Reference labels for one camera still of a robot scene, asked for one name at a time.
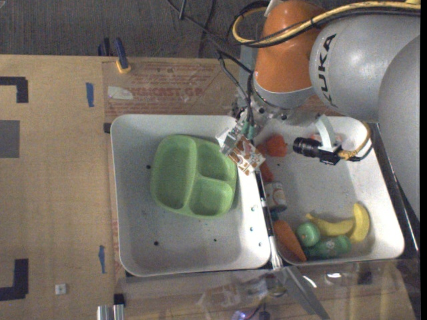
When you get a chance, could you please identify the yellow banana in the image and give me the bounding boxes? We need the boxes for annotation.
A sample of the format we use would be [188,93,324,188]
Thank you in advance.
[305,201,371,245]

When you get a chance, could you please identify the white plastic tray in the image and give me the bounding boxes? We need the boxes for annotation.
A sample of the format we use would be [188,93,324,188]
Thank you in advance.
[253,115,406,267]
[109,113,272,277]

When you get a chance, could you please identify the orange carrot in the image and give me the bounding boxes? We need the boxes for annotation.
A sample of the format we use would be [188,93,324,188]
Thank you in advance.
[270,211,308,263]

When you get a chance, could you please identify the green toy apple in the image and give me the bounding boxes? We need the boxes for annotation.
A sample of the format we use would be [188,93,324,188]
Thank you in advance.
[295,221,322,248]

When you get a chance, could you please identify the white and brown carton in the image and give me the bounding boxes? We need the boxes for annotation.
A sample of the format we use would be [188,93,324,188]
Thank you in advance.
[228,134,266,177]

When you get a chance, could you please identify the small white can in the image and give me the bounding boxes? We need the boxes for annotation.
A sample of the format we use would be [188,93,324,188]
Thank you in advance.
[265,181,288,213]

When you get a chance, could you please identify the red toy pepper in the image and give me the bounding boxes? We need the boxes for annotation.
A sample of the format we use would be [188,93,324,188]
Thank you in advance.
[256,134,289,158]

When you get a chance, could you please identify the black cylinder on white bracket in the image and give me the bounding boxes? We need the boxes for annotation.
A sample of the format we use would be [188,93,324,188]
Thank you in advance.
[292,114,344,166]

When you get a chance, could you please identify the green divided plate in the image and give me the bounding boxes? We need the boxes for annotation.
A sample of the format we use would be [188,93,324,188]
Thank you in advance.
[149,133,239,219]

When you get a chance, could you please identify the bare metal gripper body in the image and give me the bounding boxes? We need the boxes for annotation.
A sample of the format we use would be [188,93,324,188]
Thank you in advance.
[232,94,297,140]

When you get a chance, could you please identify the green bottle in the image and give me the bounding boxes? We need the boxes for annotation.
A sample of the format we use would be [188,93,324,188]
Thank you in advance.
[304,234,352,260]

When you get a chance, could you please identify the red sausage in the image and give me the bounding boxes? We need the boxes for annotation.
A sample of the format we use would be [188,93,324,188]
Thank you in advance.
[259,161,275,183]

